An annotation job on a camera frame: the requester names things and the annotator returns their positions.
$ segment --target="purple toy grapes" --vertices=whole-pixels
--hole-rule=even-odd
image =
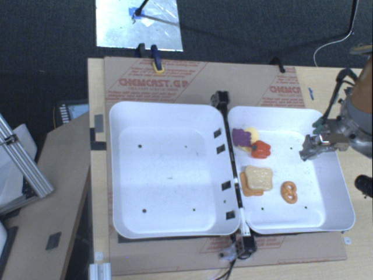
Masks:
[[[251,133],[245,132],[243,129],[234,128],[232,130],[232,140],[235,146],[251,147]]]

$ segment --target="metal frame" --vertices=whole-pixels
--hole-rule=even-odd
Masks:
[[[34,160],[27,154],[16,134],[0,114],[0,146],[2,146],[39,198],[50,194],[54,188],[43,176]],[[36,198],[17,198],[0,208],[0,215],[20,208]]]

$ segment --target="yellow clamp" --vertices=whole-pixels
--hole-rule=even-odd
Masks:
[[[161,70],[158,70],[158,69],[157,69],[156,63],[155,63],[154,61],[152,62],[152,66],[153,66],[154,71],[155,71],[156,74],[158,74],[158,75],[163,74],[164,71],[165,71],[163,64],[162,64],[162,69],[161,69]]]

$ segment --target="metal plate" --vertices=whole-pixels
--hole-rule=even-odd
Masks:
[[[132,14],[144,0],[96,0],[98,47],[182,51],[176,0],[149,0],[142,16],[133,23]]]

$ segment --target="toy bread slice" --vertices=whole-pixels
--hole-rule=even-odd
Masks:
[[[263,195],[263,190],[250,190],[249,189],[249,187],[247,186],[247,178],[246,178],[245,172],[240,173],[240,180],[241,180],[242,191],[246,197]]]
[[[272,189],[273,172],[270,168],[259,168],[249,165],[245,168],[245,175],[247,186],[250,190],[269,191]]]

